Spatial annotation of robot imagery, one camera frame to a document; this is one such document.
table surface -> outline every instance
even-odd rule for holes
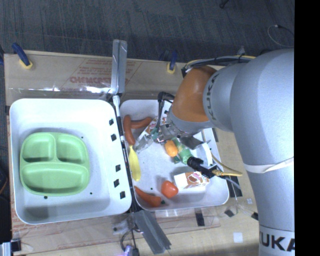
[[[27,51],[35,58],[46,55],[44,52]],[[174,94],[178,89],[182,76],[180,69],[183,63],[176,64],[174,74],[166,71],[167,64],[162,61],[128,59],[125,93],[121,100],[155,99],[157,92],[166,91]],[[12,88],[6,80],[6,91]],[[7,105],[13,101],[7,95]],[[10,122],[8,125],[8,146],[10,144]],[[164,256],[191,255],[221,255],[221,256],[256,256],[259,247],[259,223],[252,217],[257,212],[254,194],[248,175],[243,167],[242,159],[233,133],[216,129],[217,147],[222,163],[241,171],[238,177],[242,196],[231,197],[221,206],[204,207],[200,209],[185,209],[176,212],[157,212],[155,217],[171,242],[170,250],[161,254]],[[9,154],[9,173],[12,173],[11,156]],[[12,175],[10,188],[13,188]],[[198,226],[195,212],[201,211],[204,226]],[[11,189],[11,214],[13,239],[20,239],[21,251],[14,255],[120,255],[121,234],[114,234],[113,225],[119,221],[119,216],[111,216],[80,221],[68,221],[48,225],[26,225],[15,213],[14,194]],[[140,233],[135,233],[135,242],[140,255],[153,255],[147,242]],[[129,235],[124,244],[133,245]]]

green plate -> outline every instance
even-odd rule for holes
[[[31,134],[21,147],[20,179],[29,192],[37,195],[68,196],[81,192],[90,179],[85,143],[67,133]]]

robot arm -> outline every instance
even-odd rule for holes
[[[293,98],[293,49],[218,71],[193,68],[161,128],[190,148],[204,128],[234,133],[257,203],[260,256],[295,255]]]

red tomato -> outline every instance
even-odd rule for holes
[[[166,180],[162,183],[161,186],[161,193],[167,197],[167,198],[172,198],[174,197],[176,194],[178,194],[179,189],[169,180]]]

sausage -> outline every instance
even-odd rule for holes
[[[126,141],[129,145],[134,145],[136,140],[131,131],[131,117],[128,114],[123,118],[123,130]]]
[[[150,116],[148,116],[142,120],[131,121],[131,128],[132,129],[139,129],[142,127],[147,127],[151,123],[151,121],[152,121],[152,118]]]

